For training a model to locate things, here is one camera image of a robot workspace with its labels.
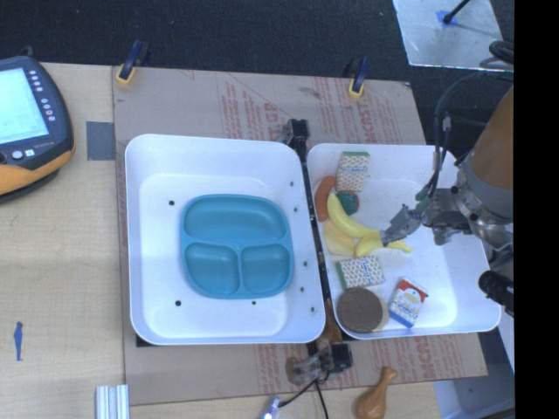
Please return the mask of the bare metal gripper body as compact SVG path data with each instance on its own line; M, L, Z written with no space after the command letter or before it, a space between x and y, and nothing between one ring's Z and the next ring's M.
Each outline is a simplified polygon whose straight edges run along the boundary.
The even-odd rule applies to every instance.
M432 230L435 244L452 236L471 234L489 246L514 244L513 196L510 191L488 189L480 193L467 187L439 189L421 215Z

